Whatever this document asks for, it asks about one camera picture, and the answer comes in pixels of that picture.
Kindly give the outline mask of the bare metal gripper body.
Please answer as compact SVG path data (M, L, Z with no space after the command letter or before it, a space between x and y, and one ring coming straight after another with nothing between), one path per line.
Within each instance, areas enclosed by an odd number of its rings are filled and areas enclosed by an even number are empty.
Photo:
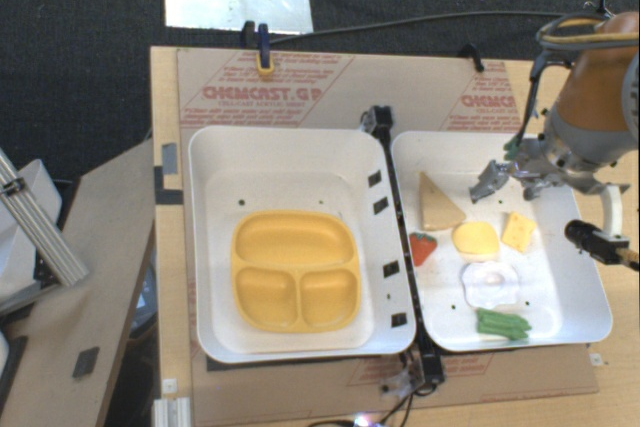
M524 188L597 188L596 163L584 160L554 137L525 137L508 143L508 172Z

